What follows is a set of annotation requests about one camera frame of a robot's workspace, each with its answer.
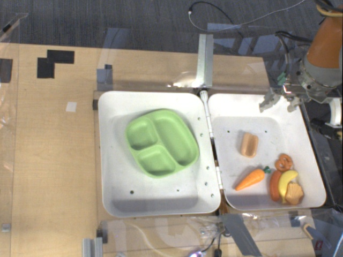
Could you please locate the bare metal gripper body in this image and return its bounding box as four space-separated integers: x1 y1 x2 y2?
280 77 338 104

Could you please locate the tan hot dog bun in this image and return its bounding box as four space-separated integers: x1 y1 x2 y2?
240 132 259 158

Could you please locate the white plastic tray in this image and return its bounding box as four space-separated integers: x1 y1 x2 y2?
97 90 222 218
207 93 327 212

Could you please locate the orange pretzel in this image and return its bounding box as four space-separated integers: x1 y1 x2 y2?
274 153 294 172

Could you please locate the thin black and white rod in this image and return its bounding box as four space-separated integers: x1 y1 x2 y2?
199 89 225 190

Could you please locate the yellow banana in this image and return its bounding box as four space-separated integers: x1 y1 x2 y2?
278 169 299 204

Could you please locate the orange carrot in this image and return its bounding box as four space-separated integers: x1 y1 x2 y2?
235 165 272 192

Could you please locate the orange sausage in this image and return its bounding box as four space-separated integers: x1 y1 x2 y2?
269 170 284 202

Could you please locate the tan shell-shaped biscuit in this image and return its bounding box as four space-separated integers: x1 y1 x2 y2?
284 182 305 206

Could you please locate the green divided plate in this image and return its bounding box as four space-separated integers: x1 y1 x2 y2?
124 108 200 179

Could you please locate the pale wood board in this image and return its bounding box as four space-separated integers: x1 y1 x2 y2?
0 42 322 257

